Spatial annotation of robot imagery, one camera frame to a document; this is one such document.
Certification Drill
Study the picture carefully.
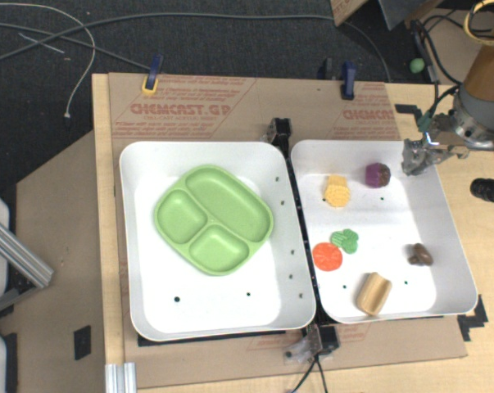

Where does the green broccoli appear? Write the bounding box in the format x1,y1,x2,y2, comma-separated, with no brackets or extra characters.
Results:
329,228,360,255

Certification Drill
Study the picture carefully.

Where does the yellow corn cob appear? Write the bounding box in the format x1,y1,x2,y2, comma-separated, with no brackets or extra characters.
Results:
323,174,351,209

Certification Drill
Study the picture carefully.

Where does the brown mushroom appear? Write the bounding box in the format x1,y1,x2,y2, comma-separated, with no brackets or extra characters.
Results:
406,242,434,268

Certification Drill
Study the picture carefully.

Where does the orange tomato slice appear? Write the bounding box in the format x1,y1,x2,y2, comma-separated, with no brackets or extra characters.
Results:
311,242,344,273

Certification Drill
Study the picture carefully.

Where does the white plastic tray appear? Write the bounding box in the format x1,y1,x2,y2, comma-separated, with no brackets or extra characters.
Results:
289,138,479,325
118,140,318,342

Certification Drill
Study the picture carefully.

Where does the tan bread bun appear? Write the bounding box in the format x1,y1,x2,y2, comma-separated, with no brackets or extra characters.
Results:
356,271,393,317

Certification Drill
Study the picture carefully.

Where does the brown cardboard board red print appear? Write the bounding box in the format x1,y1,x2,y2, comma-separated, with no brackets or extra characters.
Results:
107,71,469,389

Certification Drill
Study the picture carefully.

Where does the purple and brown cupcake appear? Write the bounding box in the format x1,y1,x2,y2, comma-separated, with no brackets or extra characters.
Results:
365,162,392,189

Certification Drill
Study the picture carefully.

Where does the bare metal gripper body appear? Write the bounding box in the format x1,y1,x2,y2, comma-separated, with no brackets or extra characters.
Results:
421,112,494,160

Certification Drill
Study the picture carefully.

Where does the black block with thin wires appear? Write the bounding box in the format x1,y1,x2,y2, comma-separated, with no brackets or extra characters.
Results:
301,323,340,356
265,116,292,147

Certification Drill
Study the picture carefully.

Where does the green divided plate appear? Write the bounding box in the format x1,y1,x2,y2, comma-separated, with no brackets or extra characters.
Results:
153,164,275,278

